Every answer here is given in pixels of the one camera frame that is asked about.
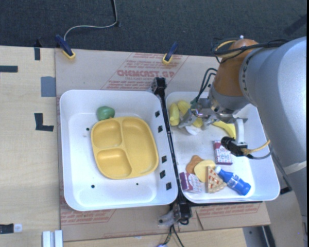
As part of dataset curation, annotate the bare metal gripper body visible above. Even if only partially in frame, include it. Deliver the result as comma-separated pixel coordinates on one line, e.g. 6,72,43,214
191,97,249,125

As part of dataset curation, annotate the black cylinder on white bracket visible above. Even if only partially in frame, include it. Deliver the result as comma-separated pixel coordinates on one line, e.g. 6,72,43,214
220,118,249,157

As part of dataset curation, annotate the white and yellow toy food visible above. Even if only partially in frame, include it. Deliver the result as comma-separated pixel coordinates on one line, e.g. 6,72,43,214
185,117,204,136

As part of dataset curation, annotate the thin black rod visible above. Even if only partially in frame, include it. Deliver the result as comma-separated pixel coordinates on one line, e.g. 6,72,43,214
158,85,186,206

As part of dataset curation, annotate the green toy pepper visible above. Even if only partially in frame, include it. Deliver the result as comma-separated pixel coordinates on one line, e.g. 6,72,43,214
96,105,116,121

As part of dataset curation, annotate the yellow toy cheese slice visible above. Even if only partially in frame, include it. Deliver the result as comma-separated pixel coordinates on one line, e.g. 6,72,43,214
193,159,217,183

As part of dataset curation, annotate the white plastic tray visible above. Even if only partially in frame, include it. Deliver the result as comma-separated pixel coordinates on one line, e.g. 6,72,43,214
165,91,281,204
59,89,179,212

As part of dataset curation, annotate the yellow divided plate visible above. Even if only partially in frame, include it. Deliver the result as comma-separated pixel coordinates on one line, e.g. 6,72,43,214
90,116,160,181

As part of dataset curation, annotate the lattice pie slice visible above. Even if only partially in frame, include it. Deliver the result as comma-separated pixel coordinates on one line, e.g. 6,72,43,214
205,166,228,194

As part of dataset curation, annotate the blue bottle white cap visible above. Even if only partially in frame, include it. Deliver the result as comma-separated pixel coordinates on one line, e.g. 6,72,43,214
214,165,252,197

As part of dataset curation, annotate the yellow toy food piece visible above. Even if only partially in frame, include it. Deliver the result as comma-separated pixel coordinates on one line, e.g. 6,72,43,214
177,100,192,116

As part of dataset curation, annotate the brown cardboard board red print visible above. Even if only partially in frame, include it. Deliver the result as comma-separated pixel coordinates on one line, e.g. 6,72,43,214
54,47,271,242

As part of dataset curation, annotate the yellow banana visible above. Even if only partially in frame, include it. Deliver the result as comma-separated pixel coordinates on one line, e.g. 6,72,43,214
212,120,237,139

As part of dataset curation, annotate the black block with thin wires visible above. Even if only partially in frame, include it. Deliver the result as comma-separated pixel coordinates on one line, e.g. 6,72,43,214
158,201,193,227
151,77,168,95

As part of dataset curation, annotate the orange biscuit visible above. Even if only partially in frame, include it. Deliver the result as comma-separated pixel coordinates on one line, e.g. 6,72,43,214
185,155,204,175

